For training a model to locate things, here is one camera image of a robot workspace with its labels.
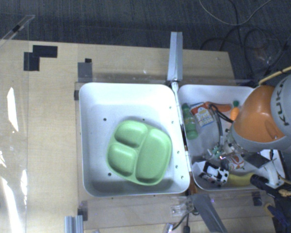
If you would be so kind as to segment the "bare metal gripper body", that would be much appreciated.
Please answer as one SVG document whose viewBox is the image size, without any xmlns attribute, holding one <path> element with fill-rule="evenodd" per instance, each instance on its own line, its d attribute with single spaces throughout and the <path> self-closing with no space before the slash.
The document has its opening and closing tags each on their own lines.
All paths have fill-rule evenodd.
<svg viewBox="0 0 291 233">
<path fill-rule="evenodd" d="M 233 154 L 243 154 L 245 150 L 245 139 L 236 134 L 227 134 L 219 138 L 219 157 L 223 159 Z"/>
</svg>

